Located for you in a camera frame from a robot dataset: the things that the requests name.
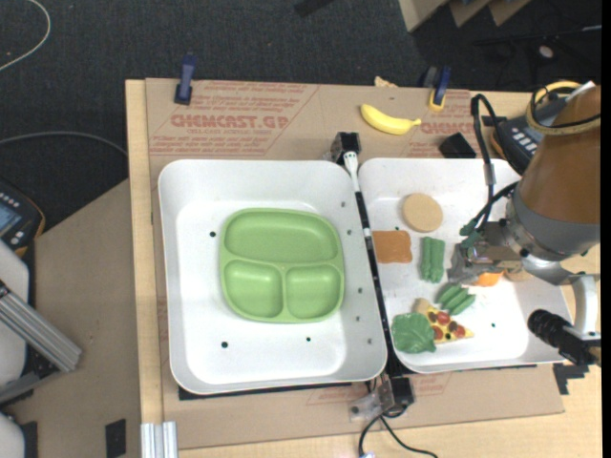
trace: yellow toy banana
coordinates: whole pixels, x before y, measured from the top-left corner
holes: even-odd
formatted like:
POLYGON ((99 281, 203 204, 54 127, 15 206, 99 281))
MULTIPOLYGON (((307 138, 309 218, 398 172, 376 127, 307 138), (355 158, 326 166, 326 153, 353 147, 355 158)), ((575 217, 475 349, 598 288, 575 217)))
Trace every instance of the yellow toy banana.
POLYGON ((371 127, 383 133, 394 135, 403 135, 413 126, 418 126, 422 123, 419 118, 409 120, 408 118, 386 115, 366 103, 361 105, 361 115, 371 127))

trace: green plate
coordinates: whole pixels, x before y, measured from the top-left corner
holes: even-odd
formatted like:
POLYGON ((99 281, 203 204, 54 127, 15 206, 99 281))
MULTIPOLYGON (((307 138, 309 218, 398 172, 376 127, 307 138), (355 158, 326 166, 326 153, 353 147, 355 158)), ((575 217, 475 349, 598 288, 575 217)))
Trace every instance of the green plate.
POLYGON ((344 255, 325 218, 285 209, 245 209, 221 231, 221 285, 247 319, 313 323, 344 298, 344 255))

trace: pizza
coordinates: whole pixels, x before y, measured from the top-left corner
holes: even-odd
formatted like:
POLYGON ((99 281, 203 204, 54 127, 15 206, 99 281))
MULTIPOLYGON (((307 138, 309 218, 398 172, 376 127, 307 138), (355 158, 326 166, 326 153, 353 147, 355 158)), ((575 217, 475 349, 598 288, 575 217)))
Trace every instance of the pizza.
POLYGON ((432 306, 426 299, 417 299, 414 312, 427 317, 434 331, 435 344, 464 340, 474 336, 473 331, 459 324, 450 314, 432 306))

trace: wooden table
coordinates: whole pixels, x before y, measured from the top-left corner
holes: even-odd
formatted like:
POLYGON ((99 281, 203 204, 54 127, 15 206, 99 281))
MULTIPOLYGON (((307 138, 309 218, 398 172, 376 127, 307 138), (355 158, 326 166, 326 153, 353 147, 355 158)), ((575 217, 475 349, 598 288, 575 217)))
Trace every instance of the wooden table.
MULTIPOLYGON (((147 142, 146 87, 143 80, 126 82, 130 188, 137 303, 137 344, 142 423, 160 424, 164 419, 161 392, 154 238, 151 225, 152 198, 147 142)), ((498 115, 518 115, 528 94, 488 93, 498 115)), ((568 268, 600 272, 600 248, 586 259, 572 260, 568 268)), ((601 456, 601 374, 591 367, 583 380, 571 381, 570 395, 563 397, 561 414, 522 419, 475 422, 398 430, 415 448, 434 451, 440 457, 601 456)), ((180 456, 252 458, 283 456, 355 457, 358 435, 309 438, 279 442, 185 450, 180 456)), ((368 435, 366 449, 378 457, 407 456, 387 432, 368 435)))

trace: round beige toy cookie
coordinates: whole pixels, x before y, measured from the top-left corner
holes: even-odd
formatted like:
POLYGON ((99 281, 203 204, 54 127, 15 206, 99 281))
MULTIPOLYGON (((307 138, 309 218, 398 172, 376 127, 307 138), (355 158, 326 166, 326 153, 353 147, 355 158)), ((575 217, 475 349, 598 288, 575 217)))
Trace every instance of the round beige toy cookie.
POLYGON ((437 229, 443 220, 443 211, 437 201, 426 194, 411 194, 403 202, 403 220, 419 233, 437 229))

